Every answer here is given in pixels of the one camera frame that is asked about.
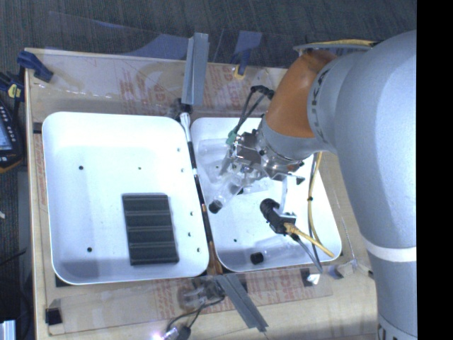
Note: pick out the white plastic tray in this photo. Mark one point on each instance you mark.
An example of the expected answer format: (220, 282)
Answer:
(106, 147)
(244, 232)

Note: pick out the clear plastic bottle black cap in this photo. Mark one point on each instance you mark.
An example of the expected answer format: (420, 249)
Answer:
(221, 195)
(274, 250)

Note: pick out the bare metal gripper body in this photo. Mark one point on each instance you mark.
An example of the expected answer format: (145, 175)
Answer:
(249, 151)

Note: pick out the brown cardboard board red print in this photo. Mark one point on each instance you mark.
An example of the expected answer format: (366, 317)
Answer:
(276, 289)

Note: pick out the black cylinder on white bracket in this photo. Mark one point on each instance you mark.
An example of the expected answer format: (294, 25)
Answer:
(281, 221)

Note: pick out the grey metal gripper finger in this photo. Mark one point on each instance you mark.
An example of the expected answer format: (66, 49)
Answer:
(244, 180)
(226, 165)

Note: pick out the black ribbed rectangular block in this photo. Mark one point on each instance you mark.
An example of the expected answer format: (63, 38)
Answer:
(150, 229)

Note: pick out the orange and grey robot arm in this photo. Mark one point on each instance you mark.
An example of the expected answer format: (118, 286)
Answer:
(371, 126)

